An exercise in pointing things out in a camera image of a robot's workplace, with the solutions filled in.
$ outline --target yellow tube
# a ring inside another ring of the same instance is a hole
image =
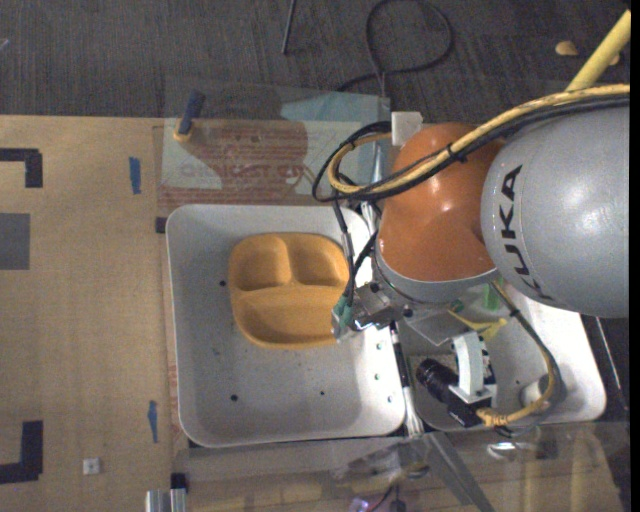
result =
[[[631,39],[631,11],[627,10],[607,34],[600,46],[571,81],[567,91],[591,87],[607,69],[613,58]]]

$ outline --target small white cube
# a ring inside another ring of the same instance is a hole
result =
[[[84,459],[82,461],[82,474],[83,475],[97,475],[101,469],[100,458],[95,457],[93,459]]]

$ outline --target yellow clip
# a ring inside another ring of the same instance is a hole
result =
[[[460,320],[467,327],[476,331],[478,334],[481,334],[485,341],[495,338],[498,331],[508,323],[506,318],[499,318],[495,322],[472,322],[451,310],[449,310],[449,314]]]

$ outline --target yellow cable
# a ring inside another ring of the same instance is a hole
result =
[[[529,112],[533,112],[543,107],[549,107],[554,105],[560,105],[563,103],[571,103],[576,100],[584,99],[584,98],[595,98],[601,96],[610,96],[613,94],[629,94],[631,91],[631,87],[627,84],[618,84],[618,85],[605,85],[601,87],[593,87],[590,89],[580,89],[575,91],[564,91],[555,94],[551,94],[549,96],[544,96],[542,98],[535,99],[533,101],[529,101],[522,105],[519,105],[507,112],[500,114],[497,117],[494,117],[490,121],[487,121],[482,126],[476,128],[472,132],[468,133],[464,137],[458,139],[451,145],[451,151],[454,153],[458,153],[463,150],[475,140],[479,139],[483,135],[488,132],[495,130],[501,125],[512,121],[513,119],[517,119]],[[353,194],[359,192],[362,186],[358,185],[348,185],[346,183],[342,183],[337,176],[337,167],[340,163],[340,160],[352,151],[357,146],[361,146],[362,144],[366,144],[367,142],[373,142],[374,140],[380,140],[382,138],[389,138],[390,134],[376,134],[368,137],[363,137],[362,139],[356,141],[353,145],[347,145],[343,147],[340,151],[336,153],[336,155],[331,159],[329,165],[327,166],[327,174],[329,177],[329,182],[331,186],[339,192],[344,194]],[[405,183],[422,176],[423,174],[428,173],[437,165],[444,162],[447,158],[449,158],[449,151],[444,149],[432,159],[422,162],[421,164],[416,165],[416,167],[409,171],[408,173],[399,176],[397,179],[383,183],[378,187],[372,188],[369,192],[386,192],[390,190],[394,190]]]
[[[591,87],[631,39],[631,11],[626,11],[593,52],[567,91]]]
[[[505,300],[508,304],[509,309],[512,311],[517,310],[516,305],[511,301],[507,293],[502,289],[499,283],[493,283],[494,288],[498,292],[498,294]],[[553,370],[553,363],[551,362],[551,357],[548,352],[540,348],[540,353],[542,354],[542,358],[547,365],[547,374],[549,375],[549,382],[547,384],[547,389],[545,389],[544,393],[534,402],[531,402],[528,406],[523,407],[519,411],[513,412],[511,414],[500,414],[495,409],[491,409],[490,407],[485,407],[482,409],[478,409],[476,411],[476,415],[483,421],[485,426],[487,427],[504,427],[513,423],[515,421],[526,418],[530,414],[533,414],[536,411],[542,409],[545,403],[551,398],[553,394],[553,389],[556,385],[556,377]]]

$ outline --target white tray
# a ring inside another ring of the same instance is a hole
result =
[[[369,234],[345,210],[358,253]],[[388,330],[340,345],[269,350],[249,342],[231,311],[227,262],[243,238],[304,232],[340,242],[331,208],[189,205],[167,222],[176,330],[178,409],[202,446],[369,437],[396,430],[404,399]],[[362,269],[360,281],[367,279]]]

